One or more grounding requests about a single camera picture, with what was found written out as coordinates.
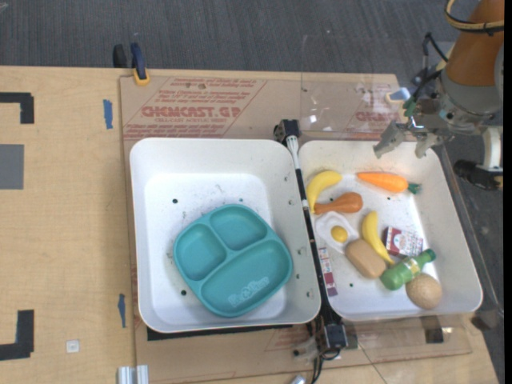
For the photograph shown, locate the white fried egg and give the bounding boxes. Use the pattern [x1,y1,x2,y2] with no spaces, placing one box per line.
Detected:
[314,210,360,255]

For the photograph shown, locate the brown chicken drumstick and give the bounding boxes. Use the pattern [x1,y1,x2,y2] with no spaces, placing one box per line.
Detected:
[312,191,365,216]

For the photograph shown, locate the thin black and white rod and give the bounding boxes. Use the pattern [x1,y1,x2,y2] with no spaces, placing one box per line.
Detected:
[285,134,342,328]

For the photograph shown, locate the tan round bread roll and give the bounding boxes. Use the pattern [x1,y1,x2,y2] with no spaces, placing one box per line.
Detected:
[405,272,443,311]

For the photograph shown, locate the black block with thin wires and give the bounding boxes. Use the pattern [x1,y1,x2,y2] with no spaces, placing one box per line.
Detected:
[321,322,349,350]
[273,118,302,143]

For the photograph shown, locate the black cylinder on white bracket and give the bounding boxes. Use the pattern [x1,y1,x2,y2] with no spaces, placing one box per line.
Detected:
[453,126,505,192]

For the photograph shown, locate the white plastic tray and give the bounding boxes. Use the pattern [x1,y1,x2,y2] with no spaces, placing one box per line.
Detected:
[297,138,485,323]
[129,136,322,334]

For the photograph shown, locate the teal divided plate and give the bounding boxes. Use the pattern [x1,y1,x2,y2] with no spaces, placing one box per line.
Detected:
[172,202,294,319]

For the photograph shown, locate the orange carrot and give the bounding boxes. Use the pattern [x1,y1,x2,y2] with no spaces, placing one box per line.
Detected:
[356,170,423,195]

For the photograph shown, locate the green bottle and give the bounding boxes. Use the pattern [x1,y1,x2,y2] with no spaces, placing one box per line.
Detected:
[378,248,438,292]

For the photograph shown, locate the red and white carton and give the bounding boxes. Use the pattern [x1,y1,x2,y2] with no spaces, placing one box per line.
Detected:
[381,226,425,259]

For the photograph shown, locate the red and white flat packet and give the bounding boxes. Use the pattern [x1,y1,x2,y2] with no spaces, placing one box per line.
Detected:
[317,246,339,298]

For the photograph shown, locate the yellow banana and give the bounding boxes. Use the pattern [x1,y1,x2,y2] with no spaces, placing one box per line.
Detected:
[305,169,344,215]
[361,210,397,266]

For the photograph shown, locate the tan bread loaf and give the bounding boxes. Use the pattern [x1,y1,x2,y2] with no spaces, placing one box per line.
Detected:
[344,238,388,280]

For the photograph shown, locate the brown cardboard board red print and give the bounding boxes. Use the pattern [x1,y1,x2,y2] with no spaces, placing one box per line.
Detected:
[118,68,475,384]

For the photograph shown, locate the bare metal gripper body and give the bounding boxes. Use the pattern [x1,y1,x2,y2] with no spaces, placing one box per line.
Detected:
[399,97,490,138]

